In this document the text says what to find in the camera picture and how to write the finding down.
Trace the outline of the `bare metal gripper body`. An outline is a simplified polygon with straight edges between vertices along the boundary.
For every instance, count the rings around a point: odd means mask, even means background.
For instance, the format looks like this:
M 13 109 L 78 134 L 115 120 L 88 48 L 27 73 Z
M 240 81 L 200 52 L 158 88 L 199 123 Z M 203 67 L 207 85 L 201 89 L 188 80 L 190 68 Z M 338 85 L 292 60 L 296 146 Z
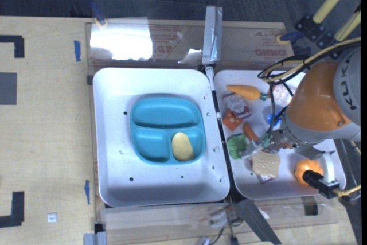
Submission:
M 267 153 L 277 153 L 280 149 L 292 149 L 295 145 L 295 140 L 285 129 L 266 131 L 260 138 L 260 146 Z

